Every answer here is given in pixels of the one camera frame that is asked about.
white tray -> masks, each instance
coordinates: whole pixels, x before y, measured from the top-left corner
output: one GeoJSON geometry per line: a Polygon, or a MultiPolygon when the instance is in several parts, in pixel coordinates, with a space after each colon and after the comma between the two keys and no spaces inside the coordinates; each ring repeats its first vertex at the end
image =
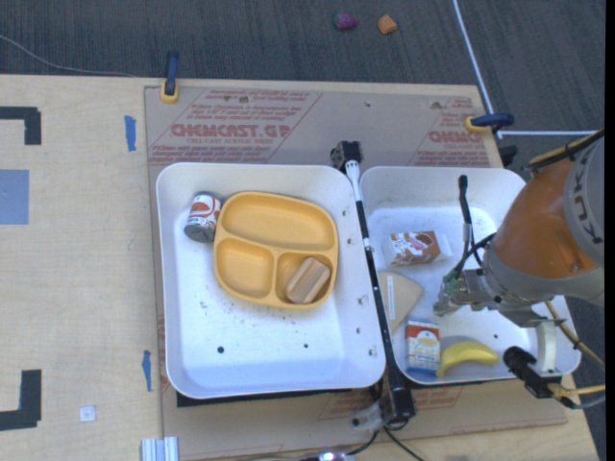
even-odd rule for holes
{"type": "Polygon", "coordinates": [[[362,388],[385,358],[352,187],[327,166],[178,163],[157,179],[166,368],[174,388],[195,399],[362,388]],[[339,236],[336,282],[313,309],[248,303],[213,271],[213,246],[184,234],[192,198],[222,203],[240,191],[313,202],[339,236]]]}
{"type": "MultiPolygon", "coordinates": [[[[414,321],[427,321],[440,326],[440,346],[444,350],[451,343],[462,339],[481,341],[494,349],[500,358],[511,346],[518,346],[537,356],[537,339],[532,328],[519,328],[497,311],[473,311],[469,306],[444,317],[433,314],[442,277],[458,262],[462,247],[463,218],[458,201],[458,177],[468,177],[467,200],[470,205],[475,238],[477,241],[496,231],[508,208],[524,185],[512,171],[498,168],[435,168],[435,167],[374,167],[360,179],[370,243],[375,249],[377,269],[394,271],[423,286],[424,292],[410,311],[414,321]],[[406,267],[387,267],[382,257],[381,245],[388,234],[403,231],[435,230],[443,233],[453,255],[434,263],[406,267]]],[[[473,258],[466,268],[476,268],[473,258]]],[[[553,305],[567,325],[574,324],[563,297],[556,297],[553,305]]],[[[537,304],[534,310],[550,316],[547,307],[537,304]]],[[[561,330],[557,331],[556,367],[562,373],[572,372],[580,362],[580,352],[575,351],[561,330]]],[[[406,370],[406,343],[404,326],[392,334],[395,358],[406,370]]],[[[451,369],[445,376],[436,377],[419,372],[406,373],[419,384],[437,385],[485,381],[513,377],[502,360],[498,365],[487,366],[465,363],[451,369]]]]}

blue square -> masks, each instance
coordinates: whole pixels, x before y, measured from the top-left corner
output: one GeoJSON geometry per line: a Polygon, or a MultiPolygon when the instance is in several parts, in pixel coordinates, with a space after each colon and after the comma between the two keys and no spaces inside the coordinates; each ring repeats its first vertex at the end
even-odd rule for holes
{"type": "Polygon", "coordinates": [[[0,169],[0,224],[28,224],[30,171],[0,169]]]}

cheese slice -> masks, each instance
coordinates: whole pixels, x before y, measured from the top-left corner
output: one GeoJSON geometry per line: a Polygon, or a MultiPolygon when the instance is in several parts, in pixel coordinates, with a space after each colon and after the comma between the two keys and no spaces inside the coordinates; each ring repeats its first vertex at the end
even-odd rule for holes
{"type": "Polygon", "coordinates": [[[388,326],[393,332],[421,298],[423,287],[416,281],[393,272],[379,272],[378,280],[388,326]]]}

metal bracket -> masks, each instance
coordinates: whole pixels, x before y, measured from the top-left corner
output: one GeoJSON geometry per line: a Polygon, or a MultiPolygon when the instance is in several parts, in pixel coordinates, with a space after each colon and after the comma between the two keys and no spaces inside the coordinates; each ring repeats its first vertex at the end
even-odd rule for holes
{"type": "Polygon", "coordinates": [[[558,322],[554,320],[545,320],[536,327],[536,336],[538,339],[538,361],[536,367],[539,371],[547,374],[557,372],[555,367],[555,357],[557,355],[557,340],[555,332],[558,322]]]}
{"type": "Polygon", "coordinates": [[[179,459],[177,437],[141,441],[141,461],[179,461],[179,459]]]}

blue tape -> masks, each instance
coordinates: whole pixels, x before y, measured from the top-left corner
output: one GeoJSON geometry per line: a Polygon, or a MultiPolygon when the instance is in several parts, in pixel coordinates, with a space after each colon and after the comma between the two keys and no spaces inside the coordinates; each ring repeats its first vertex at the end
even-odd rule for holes
{"type": "Polygon", "coordinates": [[[141,367],[143,368],[143,374],[145,375],[147,390],[152,391],[152,362],[150,361],[149,351],[143,352],[143,360],[141,361],[141,367]]]}
{"type": "Polygon", "coordinates": [[[0,224],[27,225],[30,211],[30,171],[0,169],[0,224]]]}
{"type": "Polygon", "coordinates": [[[136,120],[132,116],[124,116],[126,124],[126,143],[128,143],[128,152],[136,150],[136,120]]]}

